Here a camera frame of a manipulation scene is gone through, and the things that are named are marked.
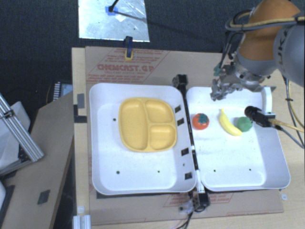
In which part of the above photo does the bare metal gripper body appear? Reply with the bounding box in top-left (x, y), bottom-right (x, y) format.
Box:
top-left (219, 64), bottom-right (264, 92)

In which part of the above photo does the orange tomato with green top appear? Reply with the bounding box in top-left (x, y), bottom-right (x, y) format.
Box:
top-left (192, 113), bottom-right (211, 131)

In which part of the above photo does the yellow banana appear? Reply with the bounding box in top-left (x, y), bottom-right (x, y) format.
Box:
top-left (219, 108), bottom-right (244, 137)

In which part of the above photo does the green round toy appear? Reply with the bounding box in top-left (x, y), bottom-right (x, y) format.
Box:
top-left (236, 116), bottom-right (254, 133)

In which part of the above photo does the thin black and white rod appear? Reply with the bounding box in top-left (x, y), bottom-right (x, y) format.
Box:
top-left (180, 84), bottom-right (203, 193)

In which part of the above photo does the brown cardboard board red print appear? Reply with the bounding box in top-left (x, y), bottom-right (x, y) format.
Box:
top-left (84, 46), bottom-right (285, 227)

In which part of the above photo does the white plastic tray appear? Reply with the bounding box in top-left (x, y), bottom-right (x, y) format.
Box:
top-left (185, 86), bottom-right (292, 193)
top-left (89, 83), bottom-right (198, 196)

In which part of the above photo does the yellow divided plate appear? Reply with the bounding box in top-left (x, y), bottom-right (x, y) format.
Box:
top-left (118, 97), bottom-right (178, 153)

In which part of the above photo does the black cylinder on white bracket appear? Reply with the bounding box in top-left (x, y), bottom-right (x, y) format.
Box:
top-left (244, 85), bottom-right (277, 129)

